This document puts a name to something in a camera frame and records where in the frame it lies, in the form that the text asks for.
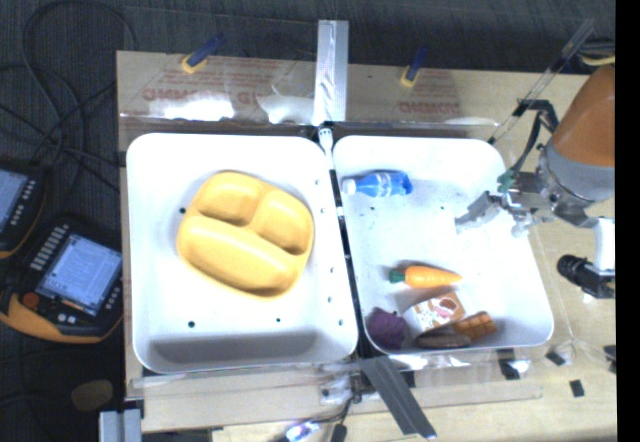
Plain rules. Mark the black cylinder on white bracket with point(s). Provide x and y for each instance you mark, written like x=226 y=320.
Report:
x=595 y=270

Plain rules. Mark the white plastic tray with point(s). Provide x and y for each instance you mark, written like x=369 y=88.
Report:
x=490 y=255
x=160 y=230

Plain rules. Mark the blue plastic bottle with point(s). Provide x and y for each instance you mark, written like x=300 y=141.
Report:
x=380 y=183

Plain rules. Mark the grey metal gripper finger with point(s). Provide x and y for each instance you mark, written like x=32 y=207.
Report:
x=524 y=225
x=480 y=210

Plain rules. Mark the purple grapes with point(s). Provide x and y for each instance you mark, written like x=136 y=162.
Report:
x=387 y=327

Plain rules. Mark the dark brown doughnut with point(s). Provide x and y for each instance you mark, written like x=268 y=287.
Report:
x=442 y=341

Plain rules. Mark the yellow divided plate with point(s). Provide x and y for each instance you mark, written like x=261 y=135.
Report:
x=240 y=235

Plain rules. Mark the orange carrot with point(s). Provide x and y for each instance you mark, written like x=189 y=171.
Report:
x=430 y=276

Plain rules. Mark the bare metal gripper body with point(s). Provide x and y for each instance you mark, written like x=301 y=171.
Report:
x=530 y=199

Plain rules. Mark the white and brown carton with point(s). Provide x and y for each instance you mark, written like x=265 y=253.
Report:
x=432 y=312

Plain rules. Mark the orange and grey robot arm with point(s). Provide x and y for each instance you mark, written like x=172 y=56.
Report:
x=585 y=120

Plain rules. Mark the brown cardboard board red print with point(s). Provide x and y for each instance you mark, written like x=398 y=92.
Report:
x=575 y=410

